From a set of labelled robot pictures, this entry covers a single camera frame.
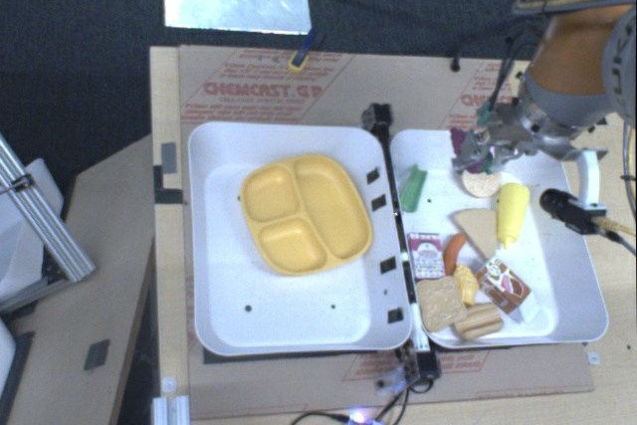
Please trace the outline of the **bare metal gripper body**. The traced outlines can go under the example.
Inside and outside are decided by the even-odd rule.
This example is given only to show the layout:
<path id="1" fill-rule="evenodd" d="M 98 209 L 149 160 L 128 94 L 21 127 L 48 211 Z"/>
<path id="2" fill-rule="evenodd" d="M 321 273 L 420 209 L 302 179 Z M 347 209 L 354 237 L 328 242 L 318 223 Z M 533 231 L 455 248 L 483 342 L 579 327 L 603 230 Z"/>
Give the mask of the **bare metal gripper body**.
<path id="1" fill-rule="evenodd" d="M 572 144 L 578 127 L 550 118 L 533 102 L 497 104 L 488 122 L 489 145 L 513 145 L 523 156 L 542 152 L 556 160 L 574 160 L 580 150 Z"/>

